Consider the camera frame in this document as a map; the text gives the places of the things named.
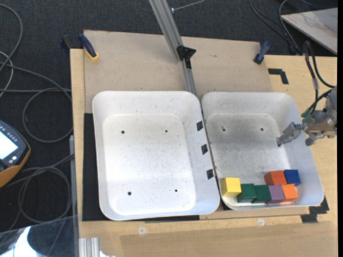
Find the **red block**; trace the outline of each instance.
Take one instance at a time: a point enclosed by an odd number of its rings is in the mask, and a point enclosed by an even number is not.
[[[264,176],[268,186],[287,185],[286,177],[283,170],[271,171]]]

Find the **yellow block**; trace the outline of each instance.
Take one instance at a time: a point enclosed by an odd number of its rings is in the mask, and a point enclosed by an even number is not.
[[[224,178],[220,182],[221,195],[224,197],[236,197],[242,192],[239,178]]]

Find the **orange block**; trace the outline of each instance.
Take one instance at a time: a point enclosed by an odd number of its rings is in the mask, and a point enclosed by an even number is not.
[[[285,196],[285,199],[282,201],[282,203],[291,203],[293,200],[299,197],[294,184],[281,185],[281,188]]]
[[[264,180],[268,186],[287,185],[287,180],[283,170],[269,172],[264,176]]]

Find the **blue block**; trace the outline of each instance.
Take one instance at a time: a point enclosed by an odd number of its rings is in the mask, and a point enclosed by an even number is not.
[[[284,170],[286,181],[288,184],[294,184],[297,186],[300,184],[299,172],[296,169],[286,169]]]

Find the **green block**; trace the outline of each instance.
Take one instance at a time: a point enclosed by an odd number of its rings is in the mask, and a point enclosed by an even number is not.
[[[253,184],[241,184],[242,193],[237,196],[238,203],[251,203],[256,198],[256,190]]]
[[[272,199],[267,185],[257,185],[255,186],[255,191],[257,197],[252,201],[252,203],[265,203]]]

